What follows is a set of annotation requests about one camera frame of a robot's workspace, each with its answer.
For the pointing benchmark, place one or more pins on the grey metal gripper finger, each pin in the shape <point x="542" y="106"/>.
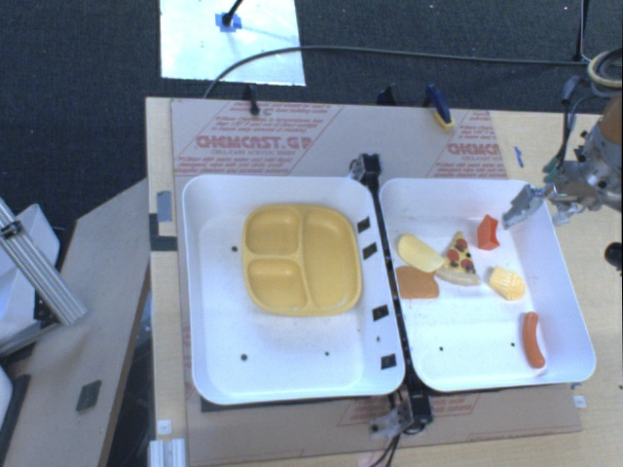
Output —
<point x="522" y="207"/>
<point x="560" y="217"/>

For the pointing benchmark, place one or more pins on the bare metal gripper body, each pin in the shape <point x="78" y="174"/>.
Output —
<point x="591" y="175"/>

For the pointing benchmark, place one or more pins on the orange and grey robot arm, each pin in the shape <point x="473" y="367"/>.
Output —
<point x="614" y="117"/>

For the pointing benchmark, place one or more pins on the red wedge-shaped toy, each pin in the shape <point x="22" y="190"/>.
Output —
<point x="487" y="234"/>

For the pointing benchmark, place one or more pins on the yellow corn piece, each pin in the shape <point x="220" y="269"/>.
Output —
<point x="507" y="284"/>

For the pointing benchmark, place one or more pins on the pizza slice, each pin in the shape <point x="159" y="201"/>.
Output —
<point x="460" y="261"/>

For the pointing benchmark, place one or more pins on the yellow potato chip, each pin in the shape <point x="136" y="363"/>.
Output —
<point x="416" y="253"/>

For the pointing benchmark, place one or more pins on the orange sausage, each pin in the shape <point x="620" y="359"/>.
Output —
<point x="534" y="341"/>

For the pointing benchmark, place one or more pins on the orange-brown biscuit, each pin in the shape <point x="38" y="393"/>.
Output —
<point x="416" y="285"/>

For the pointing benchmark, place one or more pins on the white plastic tray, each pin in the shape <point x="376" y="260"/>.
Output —
<point x="219" y="309"/>
<point x="467" y="338"/>

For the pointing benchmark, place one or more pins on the brown cardboard board, red print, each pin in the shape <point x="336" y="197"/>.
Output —
<point x="399" y="134"/>

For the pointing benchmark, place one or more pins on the thin black and white rod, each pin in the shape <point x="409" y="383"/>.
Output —
<point x="389" y="261"/>

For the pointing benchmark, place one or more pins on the yellow divided plate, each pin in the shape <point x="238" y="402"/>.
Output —
<point x="326" y="256"/>

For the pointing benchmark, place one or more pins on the black cylinder on white bracket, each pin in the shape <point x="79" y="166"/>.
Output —
<point x="615" y="254"/>

